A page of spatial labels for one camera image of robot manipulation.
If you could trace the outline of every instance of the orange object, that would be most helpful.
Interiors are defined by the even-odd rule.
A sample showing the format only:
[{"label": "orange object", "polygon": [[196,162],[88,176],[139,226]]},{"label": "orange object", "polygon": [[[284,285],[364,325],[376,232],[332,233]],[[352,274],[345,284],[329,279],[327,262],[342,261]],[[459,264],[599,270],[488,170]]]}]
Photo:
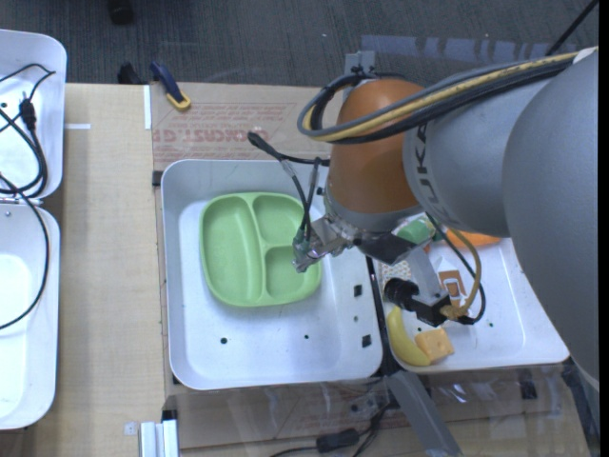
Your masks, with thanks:
[{"label": "orange object", "polygon": [[[337,124],[388,107],[421,89],[390,78],[364,83],[349,93]],[[386,213],[418,205],[403,171],[402,144],[403,133],[366,144],[334,145],[327,176],[334,199],[359,213]]]},{"label": "orange object", "polygon": [[[473,232],[464,232],[461,231],[463,237],[465,237],[469,242],[471,242],[474,246],[487,246],[489,244],[497,244],[501,238],[493,237],[492,235],[486,235],[484,233],[473,233]],[[446,237],[448,240],[453,243],[456,248],[464,248],[466,245],[461,241],[457,235],[455,235],[451,230],[446,232]]]}]

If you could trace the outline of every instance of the black wire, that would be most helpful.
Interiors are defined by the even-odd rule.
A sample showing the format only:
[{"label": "black wire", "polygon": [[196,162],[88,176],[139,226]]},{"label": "black wire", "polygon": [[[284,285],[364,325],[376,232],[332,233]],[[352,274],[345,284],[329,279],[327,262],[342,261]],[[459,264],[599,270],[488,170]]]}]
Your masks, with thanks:
[{"label": "black wire", "polygon": [[303,186],[301,185],[301,182],[298,180],[295,174],[290,174],[289,176],[290,178],[292,178],[294,186],[298,191],[298,196],[300,197],[301,203],[303,204],[303,221],[301,222],[300,229],[304,230],[304,232],[307,232],[311,228],[311,220],[307,213],[305,191],[303,190]]},{"label": "black wire", "polygon": [[569,37],[569,35],[571,35],[573,33],[573,31],[578,27],[579,24],[581,24],[581,21],[584,18],[586,18],[588,13],[590,13],[592,11],[592,9],[597,5],[598,2],[599,2],[599,0],[590,1],[590,3],[586,6],[586,8],[581,11],[580,15],[578,15],[578,18],[576,18],[573,21],[573,24],[571,24],[569,26],[569,28],[564,32],[564,34],[561,37],[559,37],[559,39],[556,41],[556,43],[554,43],[554,45],[552,45],[550,47],[550,49],[545,53],[546,56],[554,54],[554,52],[556,52],[559,49],[559,47],[562,46],[564,41],[567,40],[567,37]]},{"label": "black wire", "polygon": [[[365,394],[367,394],[370,390],[372,390],[372,388],[378,384],[380,384],[383,381],[383,378],[377,380],[377,381],[372,381],[367,383],[366,386],[368,386],[368,389],[366,390]],[[367,429],[358,432],[359,437],[363,437],[366,434],[374,434],[378,431],[379,429],[379,425],[381,423],[382,418],[384,417],[385,413],[387,412],[388,409],[391,408],[395,408],[395,407],[399,407],[397,401],[393,398],[391,398],[391,400],[384,405],[383,407],[381,407],[374,415],[372,415],[372,418],[370,418],[370,422],[368,424]],[[361,452],[363,451],[364,448],[368,447],[369,444],[371,443],[371,440],[373,440],[376,437],[376,435],[374,435],[372,437],[372,439],[370,438],[370,435],[368,435],[368,437],[366,437],[365,441],[360,445],[360,447],[358,448],[358,451]],[[283,456],[283,455],[287,455],[289,453],[292,452],[302,452],[302,451],[309,451],[309,450],[317,450],[318,452],[322,453],[322,451],[320,450],[320,448],[318,447],[318,445],[316,445],[315,447],[294,447],[294,448],[289,448],[287,450],[282,450],[279,453],[275,453],[273,455],[271,455],[270,457],[279,457],[279,456]],[[350,445],[342,445],[341,443],[337,442],[336,446],[334,448],[334,450],[338,450],[339,448],[342,447],[351,447]]]},{"label": "black wire", "polygon": [[[9,122],[10,125],[12,125],[12,127],[15,129],[15,131],[21,136],[21,138],[24,140],[24,142],[28,145],[31,152],[34,154],[34,157],[36,158],[36,163],[38,164],[38,172],[36,173],[36,176],[34,177],[34,179],[32,179],[29,183],[25,184],[24,186],[18,187],[16,192],[25,193],[28,189],[30,189],[30,188],[34,187],[36,184],[38,184],[38,188],[36,189],[36,191],[32,192],[28,196],[29,197],[39,196],[40,193],[42,192],[42,190],[47,185],[47,181],[49,178],[49,171],[48,171],[48,166],[47,166],[47,158],[45,157],[45,153],[42,149],[42,145],[40,144],[40,141],[38,140],[36,131],[35,131],[35,129],[30,131],[30,134],[31,134],[31,139],[30,139],[26,135],[24,130],[21,129],[21,127],[12,118],[10,118],[2,109],[0,109],[0,115],[2,115],[2,117],[7,122]],[[15,190],[0,189],[0,193],[14,194]]]},{"label": "black wire", "polygon": [[318,159],[319,159],[321,166],[326,166],[326,167],[330,166],[329,159],[321,159],[321,158],[317,158],[317,157],[315,159],[304,159],[302,157],[289,156],[287,154],[278,152],[275,148],[270,146],[268,144],[268,142],[260,136],[260,134],[258,134],[256,132],[252,132],[251,130],[247,133],[247,139],[249,140],[249,143],[252,146],[260,149],[262,152],[266,152],[267,154],[273,156],[278,161],[285,159],[286,161],[289,161],[290,163],[312,165],[312,164],[315,164],[315,162],[318,161]]},{"label": "black wire", "polygon": [[[489,72],[493,72],[493,71],[498,71],[498,70],[505,70],[507,68],[510,68],[512,66],[516,66],[516,65],[520,65],[520,64],[525,64],[528,61],[517,61],[514,63],[508,63],[508,64],[500,64],[500,65],[490,65],[490,66],[486,66],[484,68],[479,68],[476,70],[468,70],[465,72],[461,72],[452,76],[449,76],[448,78],[442,80],[439,83],[436,83],[435,85],[432,85],[430,87],[427,87],[426,89],[422,89],[421,91],[417,91],[416,93],[413,93],[412,95],[404,98],[403,100],[400,100],[400,105],[406,105],[408,103],[411,103],[415,100],[421,99],[427,95],[429,95],[430,93],[436,92],[436,91],[440,91],[442,89],[446,89],[452,85],[456,85],[462,81],[468,80],[468,79],[473,79],[473,78],[477,78],[480,76],[483,76]],[[375,74],[370,74],[370,75],[366,75],[364,78],[361,77],[361,75],[347,75],[347,76],[342,76],[340,78],[335,79],[334,81],[332,81],[330,84],[328,84],[327,86],[325,86],[324,88],[322,88],[318,94],[309,101],[309,103],[306,105],[306,107],[301,110],[301,113],[299,114],[298,117],[298,121],[297,121],[297,127],[300,133],[306,135],[306,136],[312,136],[315,137],[314,134],[310,133],[310,130],[306,130],[303,124],[303,121],[306,117],[307,112],[311,109],[311,115],[313,115],[314,112],[317,111],[317,109],[319,109],[319,112],[321,114],[324,113],[325,107],[328,105],[328,103],[332,100],[332,97],[334,96],[334,94],[336,93],[336,91],[339,90],[338,86],[350,86],[350,87],[355,87],[357,86],[359,83],[361,83],[362,79],[367,79],[367,78],[373,78],[373,79],[377,79],[377,78],[383,78],[383,77],[395,77],[395,78],[401,78],[404,81],[407,81],[407,79],[404,76],[401,76],[398,73],[375,73]],[[366,116],[362,116],[360,118],[351,120],[345,124],[341,124],[340,128],[346,128],[346,127],[355,127],[357,125],[363,124],[365,123],[367,120],[379,117],[381,115],[383,115],[384,113],[386,113],[389,109],[391,109],[391,106],[385,107],[383,109],[378,109],[376,111],[373,111],[369,114],[367,114]],[[313,121],[311,121],[309,119],[309,124],[311,126],[311,128],[313,130],[320,130],[323,129],[322,126],[322,122],[319,121],[317,123],[314,123]],[[335,127],[331,127],[330,128],[332,132],[334,131],[339,131],[339,130],[334,130]]]},{"label": "black wire", "polygon": [[382,407],[370,420],[370,426],[368,429],[364,430],[360,436],[364,436],[366,433],[368,434],[364,441],[360,444],[360,446],[355,450],[355,453],[352,457],[357,457],[358,455],[362,455],[362,453],[372,445],[372,442],[379,435],[379,426],[381,425],[381,420],[383,419],[385,413],[388,409],[392,407],[391,403],[388,403],[384,407]]},{"label": "black wire", "polygon": [[14,324],[18,323],[19,321],[24,319],[26,316],[28,316],[29,313],[34,309],[34,307],[40,301],[40,298],[42,297],[42,294],[45,291],[45,286],[47,285],[47,278],[49,276],[50,241],[49,241],[49,232],[47,231],[47,226],[45,225],[45,221],[42,219],[40,212],[34,206],[34,204],[31,202],[31,200],[25,194],[18,191],[18,188],[11,181],[9,181],[7,179],[7,177],[4,174],[2,174],[2,172],[0,172],[0,180],[2,180],[4,183],[6,183],[9,186],[9,188],[11,188],[15,192],[15,194],[19,193],[19,195],[23,198],[23,200],[28,204],[28,206],[31,208],[31,210],[36,215],[36,218],[38,219],[38,222],[40,223],[40,226],[42,227],[43,235],[45,237],[45,264],[44,264],[44,269],[43,269],[43,274],[42,274],[42,281],[40,283],[40,288],[38,289],[38,293],[36,294],[36,297],[31,302],[29,307],[23,313],[21,313],[19,316],[12,319],[11,321],[0,325],[0,330],[4,330],[5,328],[13,326]]},{"label": "black wire", "polygon": [[313,163],[313,171],[311,172],[311,184],[308,188],[308,196],[306,197],[306,204],[304,205],[304,219],[306,230],[304,232],[304,238],[310,240],[311,238],[311,204],[313,203],[313,194],[317,189],[317,182],[313,181],[317,177],[317,170],[322,162],[321,157],[316,157]]},{"label": "black wire", "polygon": [[[49,78],[51,75],[55,74],[56,71],[47,70],[44,66],[42,66],[40,64],[32,63],[32,64],[24,66],[23,68],[20,68],[17,71],[12,72],[11,74],[7,74],[6,76],[3,76],[2,78],[0,78],[0,83],[2,83],[5,80],[8,80],[9,78],[12,78],[13,76],[16,76],[17,74],[19,74],[29,68],[40,68],[41,70],[43,70],[46,73],[44,76],[42,76],[40,79],[38,79],[38,81],[36,81],[36,83],[34,83],[34,86],[32,87],[31,91],[29,92],[29,97],[28,97],[31,100],[34,96],[34,93],[40,86],[40,84],[43,81],[45,81],[47,78]],[[12,117],[12,120],[17,120],[19,117],[21,117],[21,112],[17,113],[14,117]],[[10,124],[6,124],[4,127],[0,128],[0,132],[8,129],[9,126],[10,126]]]},{"label": "black wire", "polygon": [[[25,193],[29,189],[38,185],[35,191],[28,194],[29,197],[36,197],[42,193],[42,191],[45,189],[45,187],[47,185],[47,182],[49,179],[49,170],[48,170],[48,165],[47,165],[47,158],[45,157],[45,153],[42,148],[42,144],[40,143],[40,140],[38,139],[38,135],[36,133],[35,110],[34,110],[31,100],[34,96],[34,93],[40,86],[40,84],[43,83],[47,78],[52,76],[55,73],[55,71],[48,70],[47,68],[45,68],[44,66],[42,66],[40,64],[32,63],[32,64],[25,65],[24,67],[20,68],[17,71],[14,71],[10,74],[3,76],[2,78],[0,78],[0,83],[8,80],[9,78],[11,78],[13,76],[16,76],[17,74],[19,74],[29,68],[40,68],[46,74],[44,76],[42,76],[41,78],[39,78],[36,81],[36,83],[34,83],[31,91],[29,92],[29,96],[27,96],[24,93],[24,99],[19,104],[19,113],[15,117],[10,117],[7,113],[5,113],[0,108],[0,115],[2,115],[2,117],[7,121],[7,124],[0,129],[0,132],[6,130],[8,127],[12,127],[17,132],[17,134],[19,134],[21,136],[21,138],[25,141],[25,143],[28,145],[29,149],[34,154],[34,157],[36,158],[36,162],[38,165],[38,171],[37,171],[35,177],[31,181],[29,181],[27,184],[25,184],[24,186],[19,186],[17,188],[17,190],[0,189],[0,193],[1,194]],[[24,116],[24,109],[26,109],[29,112],[29,115]],[[29,130],[29,134],[30,134],[31,138],[29,138],[28,135],[24,132],[24,130],[17,124],[16,120],[18,118],[21,118],[24,121],[24,123],[26,124],[26,127]]]},{"label": "black wire", "polygon": [[[457,247],[455,247],[455,245],[450,241],[448,236],[444,233],[444,231],[442,230],[442,227],[440,226],[438,221],[434,217],[432,217],[429,213],[426,213],[426,215],[427,215],[427,218],[429,219],[429,221],[431,222],[431,224],[436,229],[436,232],[443,239],[443,241],[446,244],[448,244],[448,246],[455,252],[455,254],[457,254],[457,257],[459,257],[459,259],[461,260],[461,262],[463,263],[463,265],[467,269],[467,272],[469,272],[471,274],[471,276],[473,278],[475,278],[476,277],[476,272],[474,272],[474,270],[469,265],[467,260],[463,257],[463,254],[461,254],[459,249]],[[480,285],[478,287],[478,291],[480,292],[480,301],[481,301],[481,307],[480,307],[480,311],[478,312],[478,315],[476,315],[475,318],[471,318],[471,317],[468,317],[468,316],[460,316],[456,320],[460,324],[463,324],[463,325],[474,325],[475,323],[479,322],[480,319],[482,318],[482,316],[484,315],[484,312],[486,311],[486,294],[484,293],[484,288],[482,287],[482,283],[480,283]]]},{"label": "black wire", "polygon": [[306,106],[301,110],[297,124],[299,128],[301,124],[305,120],[305,114],[311,108],[311,118],[310,123],[311,127],[314,129],[321,129],[325,106],[334,98],[334,94],[339,90],[346,87],[355,87],[359,85],[365,79],[377,79],[377,75],[372,73],[363,73],[361,69],[354,70],[352,69],[353,74],[346,74],[343,76],[339,76],[335,80],[328,83],[325,87],[323,87],[316,96],[313,97],[312,100],[306,104]]},{"label": "black wire", "polygon": [[425,107],[419,111],[412,113],[410,116],[402,119],[401,121],[380,129],[376,132],[359,135],[355,137],[346,137],[336,141],[330,141],[331,144],[364,144],[377,140],[382,140],[392,135],[402,133],[406,130],[413,129],[415,127],[426,124],[430,120],[436,119],[442,115],[445,115],[449,111],[468,105],[481,98],[490,97],[502,92],[506,92],[510,89],[521,87],[523,85],[539,81],[541,79],[549,78],[557,75],[561,71],[565,70],[568,66],[571,66],[570,61],[560,61],[558,63],[551,63],[540,68],[533,68],[530,70],[523,71],[518,75],[509,76],[508,78],[489,83],[487,85],[481,85],[460,93],[441,102]]}]

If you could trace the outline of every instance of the wooden table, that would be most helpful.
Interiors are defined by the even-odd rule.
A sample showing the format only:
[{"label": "wooden table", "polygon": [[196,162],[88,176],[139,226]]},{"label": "wooden table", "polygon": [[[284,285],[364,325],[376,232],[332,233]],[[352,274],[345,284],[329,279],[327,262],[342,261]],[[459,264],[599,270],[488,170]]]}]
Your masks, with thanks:
[{"label": "wooden table", "polygon": [[45,202],[62,234],[57,389],[23,455],[134,457],[128,423],[158,421],[164,403],[143,87],[68,84],[66,123],[90,129],[66,129],[62,185]]}]

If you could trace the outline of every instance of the yellow banana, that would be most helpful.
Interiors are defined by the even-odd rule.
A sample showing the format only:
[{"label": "yellow banana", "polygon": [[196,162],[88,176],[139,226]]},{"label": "yellow banana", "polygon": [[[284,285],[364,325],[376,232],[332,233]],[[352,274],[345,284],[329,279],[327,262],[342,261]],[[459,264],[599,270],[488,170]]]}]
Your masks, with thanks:
[{"label": "yellow banana", "polygon": [[410,366],[429,366],[431,360],[406,334],[403,326],[402,310],[393,307],[387,315],[389,342],[396,357]]}]

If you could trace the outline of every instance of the green plate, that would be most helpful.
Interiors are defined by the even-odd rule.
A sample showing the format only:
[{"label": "green plate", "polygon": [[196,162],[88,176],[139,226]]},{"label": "green plate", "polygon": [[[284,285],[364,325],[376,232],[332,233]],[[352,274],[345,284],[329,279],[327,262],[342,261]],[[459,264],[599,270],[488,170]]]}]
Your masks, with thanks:
[{"label": "green plate", "polygon": [[321,265],[303,273],[292,266],[292,239],[302,219],[300,202],[280,193],[234,193],[207,203],[200,216],[200,250],[214,296],[232,306],[264,307],[315,292]]}]

